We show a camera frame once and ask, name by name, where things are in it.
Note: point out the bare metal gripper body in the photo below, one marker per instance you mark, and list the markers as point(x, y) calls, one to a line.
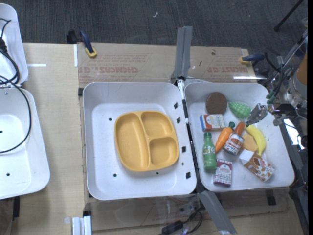
point(291, 106)

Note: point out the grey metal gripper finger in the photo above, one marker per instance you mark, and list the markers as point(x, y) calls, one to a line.
point(261, 115)
point(255, 111)

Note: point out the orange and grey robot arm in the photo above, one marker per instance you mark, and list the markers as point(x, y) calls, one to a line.
point(302, 70)

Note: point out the green grapes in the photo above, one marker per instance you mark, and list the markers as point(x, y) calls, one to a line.
point(240, 109)

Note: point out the yellow banana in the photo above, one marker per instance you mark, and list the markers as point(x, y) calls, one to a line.
point(259, 137)

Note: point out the orange sausage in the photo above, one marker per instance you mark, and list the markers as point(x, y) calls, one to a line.
point(239, 128)

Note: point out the white plastic tray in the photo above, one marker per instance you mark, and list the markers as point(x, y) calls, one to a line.
point(22, 170)
point(276, 141)
point(9, 53)
point(105, 155)

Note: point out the yellow bread slice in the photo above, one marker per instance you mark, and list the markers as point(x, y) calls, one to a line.
point(249, 144)

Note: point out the small red and white can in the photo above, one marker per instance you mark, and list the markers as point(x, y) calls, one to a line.
point(233, 144)

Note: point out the brown round biscuit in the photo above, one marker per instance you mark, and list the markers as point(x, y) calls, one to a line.
point(216, 103)

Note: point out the orange carrot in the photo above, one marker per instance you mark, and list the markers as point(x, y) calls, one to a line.
point(223, 137)

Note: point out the white and orange carton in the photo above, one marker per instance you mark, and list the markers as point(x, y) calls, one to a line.
point(212, 122)

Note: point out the white and brown carton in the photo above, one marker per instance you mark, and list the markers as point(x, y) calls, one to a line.
point(259, 166)

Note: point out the green bottle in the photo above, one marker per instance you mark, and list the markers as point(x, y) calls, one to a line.
point(209, 155)

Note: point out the red and white packet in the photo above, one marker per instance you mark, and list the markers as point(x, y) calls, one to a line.
point(223, 172)

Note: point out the brown cardboard board red print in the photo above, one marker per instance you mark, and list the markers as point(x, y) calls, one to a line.
point(146, 62)

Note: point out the yellow divided plate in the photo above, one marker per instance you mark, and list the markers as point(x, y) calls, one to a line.
point(130, 141)

